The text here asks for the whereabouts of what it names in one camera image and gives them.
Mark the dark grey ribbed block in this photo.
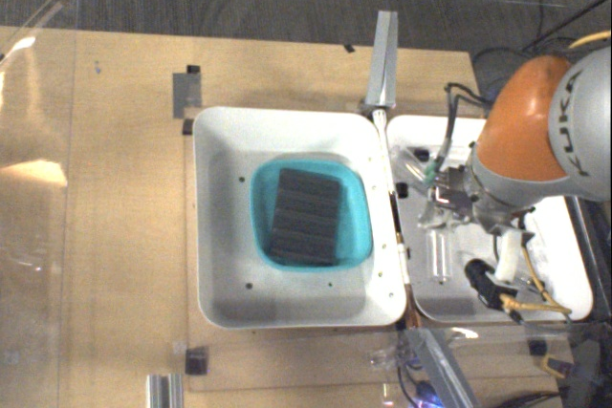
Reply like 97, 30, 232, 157
266, 166, 343, 268

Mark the teal bowl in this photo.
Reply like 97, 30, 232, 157
249, 157, 375, 273

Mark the clear plastic bottle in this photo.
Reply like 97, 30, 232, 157
388, 144, 430, 188
426, 227, 456, 286

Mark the white plastic tray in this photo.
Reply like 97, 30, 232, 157
385, 114, 596, 325
191, 105, 408, 332

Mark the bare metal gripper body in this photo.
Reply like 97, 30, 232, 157
428, 165, 481, 225

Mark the black cylinder on white bracket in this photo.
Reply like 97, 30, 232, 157
463, 228, 536, 310

